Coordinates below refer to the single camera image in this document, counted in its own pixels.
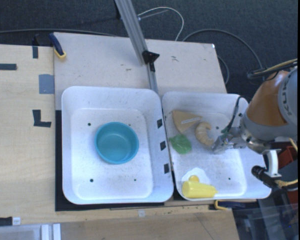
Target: wooden table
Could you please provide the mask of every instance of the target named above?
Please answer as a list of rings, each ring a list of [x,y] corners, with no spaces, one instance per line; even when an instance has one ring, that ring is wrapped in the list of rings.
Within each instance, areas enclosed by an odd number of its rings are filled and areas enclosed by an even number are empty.
[[[149,40],[149,43],[149,47],[155,47],[155,44],[171,46],[168,41]],[[178,49],[184,50],[186,45],[179,43]],[[164,50],[162,52],[163,57],[170,57],[171,63],[178,60],[178,55],[171,57],[170,54],[165,55]],[[202,78],[201,90],[226,93],[215,53],[212,53],[210,59],[216,68],[205,71],[206,78]],[[39,92],[39,75],[55,75],[54,60],[51,47],[39,46],[38,58],[34,58],[32,46],[0,44],[0,64],[17,66],[16,70],[0,69],[0,218],[19,217],[25,225],[101,219],[117,221],[122,218],[138,218],[140,214],[147,218],[169,216],[172,220],[173,215],[194,218],[194,214],[212,212],[205,205],[207,202],[176,201],[173,198],[165,202],[164,206],[158,207],[55,212],[55,95]],[[159,75],[164,73],[159,70],[161,63],[158,60]],[[161,85],[168,82],[163,81],[161,76],[159,79],[160,89]],[[51,122],[51,126],[34,126],[33,110],[40,110],[41,121]],[[231,220],[230,226],[235,228],[232,213],[228,216],[230,217],[227,220]],[[233,239],[237,239],[236,236],[238,235],[235,231]]]

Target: sink basin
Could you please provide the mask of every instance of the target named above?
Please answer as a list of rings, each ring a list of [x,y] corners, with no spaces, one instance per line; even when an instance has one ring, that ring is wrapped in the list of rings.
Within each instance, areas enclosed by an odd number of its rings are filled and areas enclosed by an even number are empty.
[[[162,107],[168,139],[179,134],[172,113],[173,110],[178,110],[198,115],[201,121],[210,123],[211,130],[208,134],[215,141],[222,134],[221,130],[230,122],[237,98],[237,94],[228,93],[167,92],[162,98]],[[248,102],[241,98],[238,114],[244,113],[247,107]],[[240,117],[237,116],[232,126],[239,126],[239,122]],[[169,145],[176,188],[183,198],[190,201],[205,201],[263,199],[269,196],[271,189],[251,173],[255,165],[266,166],[262,155],[247,147],[227,149],[222,154],[214,154],[211,148],[197,140],[195,129],[194,124],[183,132],[192,146],[187,154],[179,154],[172,145]],[[182,185],[192,174],[197,174],[200,183],[212,185],[218,192],[213,197],[207,198],[185,197]]]
[[[173,180],[159,96],[150,89],[72,86],[61,98],[62,188],[74,204],[161,203]],[[111,164],[97,153],[97,130],[109,122],[138,138],[133,159]]]

